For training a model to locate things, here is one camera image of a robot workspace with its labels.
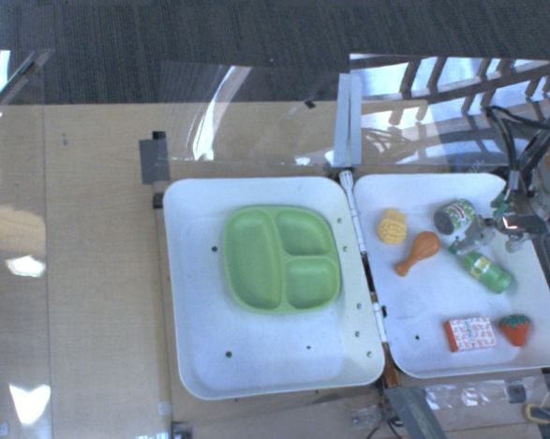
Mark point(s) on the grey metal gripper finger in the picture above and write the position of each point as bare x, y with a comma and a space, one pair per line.
482, 225
475, 243

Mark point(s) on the green plastic bottle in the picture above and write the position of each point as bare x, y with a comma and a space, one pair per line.
487, 271

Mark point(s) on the thin black and white rod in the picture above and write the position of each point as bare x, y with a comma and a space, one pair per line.
357, 227

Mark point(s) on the yellow corn cob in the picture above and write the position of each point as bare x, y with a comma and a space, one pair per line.
391, 228

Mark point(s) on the green divided plate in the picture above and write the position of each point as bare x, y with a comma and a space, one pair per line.
254, 262

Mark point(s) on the white plastic tray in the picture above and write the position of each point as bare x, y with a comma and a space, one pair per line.
206, 312
426, 306

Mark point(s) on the green and white can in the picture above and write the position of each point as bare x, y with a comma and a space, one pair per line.
455, 215

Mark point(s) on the orange chicken drumstick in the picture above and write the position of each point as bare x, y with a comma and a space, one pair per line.
422, 249

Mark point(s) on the red strawberry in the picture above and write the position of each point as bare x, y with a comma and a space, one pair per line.
516, 332

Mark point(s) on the orange and white carton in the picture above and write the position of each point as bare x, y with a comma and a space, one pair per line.
470, 334

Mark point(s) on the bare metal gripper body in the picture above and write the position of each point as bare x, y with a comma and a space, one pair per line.
522, 225

